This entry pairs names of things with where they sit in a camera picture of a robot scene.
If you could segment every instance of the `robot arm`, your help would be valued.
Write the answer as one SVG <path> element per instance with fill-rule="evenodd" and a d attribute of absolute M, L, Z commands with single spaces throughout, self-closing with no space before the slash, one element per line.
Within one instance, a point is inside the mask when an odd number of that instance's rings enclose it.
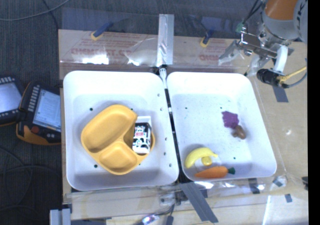
<path fill-rule="evenodd" d="M 282 86 L 283 70 L 289 56 L 294 50 L 289 48 L 292 41 L 300 39 L 308 44 L 308 0 L 260 0 L 262 7 L 261 22 L 257 34 L 248 33 L 246 20 L 258 10 L 254 9 L 243 20 L 241 40 L 234 41 L 219 57 L 219 63 L 233 60 L 240 52 L 246 56 L 256 54 L 251 60 L 246 75 L 257 75 L 262 82 Z M 274 59 L 272 69 L 261 69 L 269 60 Z"/>

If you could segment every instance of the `yellow divided plate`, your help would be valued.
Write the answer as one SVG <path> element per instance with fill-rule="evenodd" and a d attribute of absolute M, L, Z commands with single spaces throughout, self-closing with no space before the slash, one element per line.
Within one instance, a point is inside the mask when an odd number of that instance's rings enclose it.
<path fill-rule="evenodd" d="M 132 145 L 138 115 L 127 106 L 114 104 L 97 114 L 82 130 L 84 149 L 108 172 L 124 175 L 138 166 L 148 154 L 137 154 Z M 155 145 L 151 132 L 150 151 Z"/>

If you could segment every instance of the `black electronic device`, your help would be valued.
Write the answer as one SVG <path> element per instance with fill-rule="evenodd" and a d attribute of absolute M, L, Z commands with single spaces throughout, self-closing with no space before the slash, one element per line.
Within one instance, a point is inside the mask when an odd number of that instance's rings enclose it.
<path fill-rule="evenodd" d="M 61 106 L 58 88 L 39 81 L 28 84 L 19 105 L 16 135 L 31 144 L 61 143 Z"/>
<path fill-rule="evenodd" d="M 0 76 L 0 126 L 17 121 L 19 104 L 25 88 L 14 76 Z"/>

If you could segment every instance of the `carrot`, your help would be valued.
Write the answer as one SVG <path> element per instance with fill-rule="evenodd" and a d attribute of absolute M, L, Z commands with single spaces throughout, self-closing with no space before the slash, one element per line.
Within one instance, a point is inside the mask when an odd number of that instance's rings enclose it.
<path fill-rule="evenodd" d="M 209 169 L 197 172 L 194 176 L 199 178 L 214 179 L 214 178 L 223 178 L 227 174 L 234 175 L 235 172 L 236 170 L 233 167 L 228 169 L 225 166 L 220 165 L 220 166 L 214 166 Z"/>

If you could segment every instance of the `beige table surface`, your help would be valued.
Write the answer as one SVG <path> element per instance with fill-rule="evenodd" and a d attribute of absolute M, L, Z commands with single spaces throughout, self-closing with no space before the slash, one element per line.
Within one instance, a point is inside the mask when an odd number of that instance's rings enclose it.
<path fill-rule="evenodd" d="M 77 35 L 78 31 L 59 31 L 59 53 L 64 53 L 65 42 L 68 36 Z M 225 45 L 233 39 L 224 39 Z M 284 69 L 285 74 L 292 73 L 306 65 L 307 46 L 302 42 L 293 42 L 290 46 L 294 52 L 288 57 Z M 250 58 L 244 57 L 244 63 L 249 64 Z M 271 62 L 265 68 L 271 68 Z M 66 71 L 60 71 L 60 79 L 63 79 Z M 300 79 L 300 73 L 288 80 L 288 84 Z M 234 195 L 219 199 L 219 204 L 212 210 L 221 225 L 293 225 L 309 224 L 309 195 L 302 181 L 302 177 L 308 176 L 308 114 L 307 114 L 307 80 L 285 90 L 288 102 L 277 102 L 273 88 L 270 85 L 250 77 L 254 85 L 255 94 L 258 99 L 263 119 L 268 128 L 268 133 L 273 135 L 276 147 L 280 153 L 287 184 L 275 191 L 263 192 L 261 194 Z M 71 186 L 66 178 L 66 149 L 64 129 L 64 106 L 63 90 L 61 90 L 61 114 L 62 114 L 62 170 L 63 170 L 63 195 L 71 192 Z M 72 203 L 71 219 L 94 219 L 103 214 L 108 208 L 108 201 L 104 203 L 104 196 L 99 201 L 91 201 L 90 204 L 83 202 Z M 202 222 L 197 213 L 192 209 L 190 203 L 187 208 L 180 206 L 175 208 L 172 216 L 173 224 L 211 224 Z M 107 225 L 133 225 L 141 222 L 146 214 L 138 215 L 115 215 L 107 219 Z M 154 221 L 154 225 L 165 224 L 167 216 L 161 215 Z"/>

